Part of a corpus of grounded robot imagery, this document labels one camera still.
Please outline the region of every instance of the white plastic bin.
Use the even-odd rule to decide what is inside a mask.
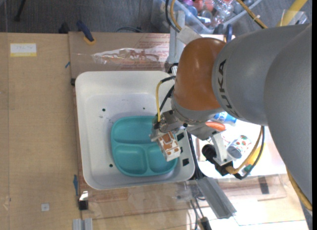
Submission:
[[[249,7],[252,9],[262,0],[253,0],[254,3]],[[166,0],[153,0],[151,23],[161,32],[169,33],[169,24],[165,17],[165,2]],[[186,25],[191,27],[199,34],[212,34],[214,29],[206,27],[197,17],[191,14],[191,12],[178,0],[176,0],[174,5],[174,11],[183,10],[186,15]],[[244,10],[236,16],[233,16],[227,20],[223,25],[226,27],[228,24],[233,24],[247,12]]]

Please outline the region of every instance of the yellow cable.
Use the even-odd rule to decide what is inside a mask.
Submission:
[[[172,0],[171,5],[170,5],[170,17],[175,26],[177,27],[178,30],[182,30],[180,25],[177,23],[173,11],[174,11],[174,4],[176,0]],[[259,16],[256,16],[244,3],[242,0],[236,0],[245,10],[246,12],[253,18],[253,20],[258,23],[262,28],[267,28],[267,26],[259,19]]]
[[[255,153],[257,147],[258,147],[258,144],[259,144],[259,141],[260,141],[260,138],[262,136],[262,133],[263,133],[263,127],[261,127],[260,129],[260,133],[259,133],[259,136],[258,136],[258,139],[252,149],[252,151],[250,152],[250,154],[248,155],[248,157],[244,160],[244,162],[238,167],[238,168],[234,168],[232,166],[228,166],[226,167],[226,170],[228,171],[229,174],[236,174],[240,171],[240,169],[246,164],[246,162],[253,156],[253,154]]]
[[[162,84],[163,82],[160,81],[157,85],[157,89],[156,89],[156,102],[157,102],[157,110],[158,110],[158,122],[160,122],[160,110],[159,110],[159,86]]]
[[[308,0],[295,0],[276,26],[286,26]]]
[[[301,188],[297,185],[296,181],[294,180],[294,178],[292,177],[291,173],[289,172],[288,169],[287,170],[287,175],[288,178],[296,192],[296,194],[298,195],[299,199],[301,200],[301,202],[303,203],[303,205],[310,211],[313,211],[313,205],[310,203],[310,201],[308,200],[308,198],[304,195],[304,193],[302,192]]]

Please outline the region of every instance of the yellow and white label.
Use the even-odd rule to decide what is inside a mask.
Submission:
[[[11,57],[36,57],[36,43],[11,43]]]

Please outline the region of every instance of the teal divided plate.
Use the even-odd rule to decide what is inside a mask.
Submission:
[[[167,162],[159,145],[151,142],[154,116],[129,116],[111,129],[111,150],[116,167],[129,176],[151,176],[172,171],[178,159]]]

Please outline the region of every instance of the wooden table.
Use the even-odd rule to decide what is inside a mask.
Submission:
[[[11,43],[35,43],[36,56],[10,57]],[[74,175],[78,175],[78,151],[69,37],[0,33],[0,44],[4,46],[0,48],[1,229],[66,230],[72,228],[73,219],[88,216],[95,219],[94,230],[188,229],[188,214],[191,220],[195,215],[184,208],[106,217],[118,204],[107,201],[106,206],[97,205],[102,217],[96,215],[98,210],[80,211],[73,184]],[[287,179],[283,186],[287,196],[258,203],[261,211],[267,212],[265,221],[280,220],[276,212],[283,210],[289,229],[306,229],[298,198]],[[147,189],[140,187],[130,198],[133,195],[133,201],[144,203],[146,196],[140,190],[148,194]]]

